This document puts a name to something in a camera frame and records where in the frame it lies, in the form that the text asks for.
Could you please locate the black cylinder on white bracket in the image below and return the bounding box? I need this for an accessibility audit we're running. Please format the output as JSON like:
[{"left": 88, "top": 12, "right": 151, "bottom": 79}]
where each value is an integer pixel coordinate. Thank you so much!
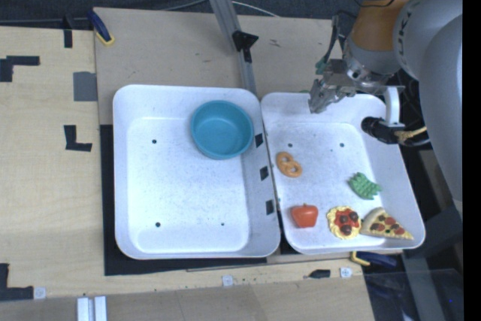
[{"left": 361, "top": 86, "right": 407, "bottom": 145}]

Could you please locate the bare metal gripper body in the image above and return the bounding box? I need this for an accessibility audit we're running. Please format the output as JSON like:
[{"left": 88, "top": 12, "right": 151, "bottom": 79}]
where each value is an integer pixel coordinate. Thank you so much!
[{"left": 319, "top": 58, "right": 392, "bottom": 98}]

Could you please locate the white plastic tray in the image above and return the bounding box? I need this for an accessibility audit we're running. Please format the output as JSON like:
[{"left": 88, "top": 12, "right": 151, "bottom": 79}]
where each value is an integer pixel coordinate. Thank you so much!
[
  {"left": 112, "top": 83, "right": 282, "bottom": 261},
  {"left": 259, "top": 91, "right": 427, "bottom": 256}
]

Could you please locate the red toy bell pepper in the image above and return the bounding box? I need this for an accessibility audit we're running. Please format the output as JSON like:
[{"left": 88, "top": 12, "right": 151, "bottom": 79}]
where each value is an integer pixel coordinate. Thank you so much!
[{"left": 289, "top": 203, "right": 320, "bottom": 229}]

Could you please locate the toy spaghetti with meatballs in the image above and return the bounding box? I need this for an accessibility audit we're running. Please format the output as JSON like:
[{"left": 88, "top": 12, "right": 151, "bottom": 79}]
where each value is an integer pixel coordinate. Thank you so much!
[{"left": 325, "top": 205, "right": 363, "bottom": 241}]

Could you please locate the green toy lettuce leaf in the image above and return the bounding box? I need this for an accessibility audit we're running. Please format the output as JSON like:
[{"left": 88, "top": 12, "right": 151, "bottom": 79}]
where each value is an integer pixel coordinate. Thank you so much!
[{"left": 346, "top": 171, "right": 383, "bottom": 201}]

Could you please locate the pale wood board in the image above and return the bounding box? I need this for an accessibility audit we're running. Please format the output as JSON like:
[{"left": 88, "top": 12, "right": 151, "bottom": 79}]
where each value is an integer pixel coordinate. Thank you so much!
[{"left": 92, "top": 6, "right": 404, "bottom": 277}]

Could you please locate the orange toy pretzel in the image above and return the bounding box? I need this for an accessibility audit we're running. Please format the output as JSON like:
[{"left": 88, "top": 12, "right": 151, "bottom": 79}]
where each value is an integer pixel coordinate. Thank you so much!
[{"left": 275, "top": 150, "right": 304, "bottom": 179}]

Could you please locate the toy pizza slice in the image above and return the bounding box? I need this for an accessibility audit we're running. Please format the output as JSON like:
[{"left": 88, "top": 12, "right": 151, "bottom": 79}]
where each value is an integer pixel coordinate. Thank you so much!
[{"left": 358, "top": 206, "right": 415, "bottom": 241}]

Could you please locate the blue bowl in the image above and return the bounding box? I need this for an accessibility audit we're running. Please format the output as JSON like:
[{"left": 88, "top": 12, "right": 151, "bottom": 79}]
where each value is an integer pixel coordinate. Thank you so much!
[{"left": 189, "top": 99, "right": 256, "bottom": 161}]

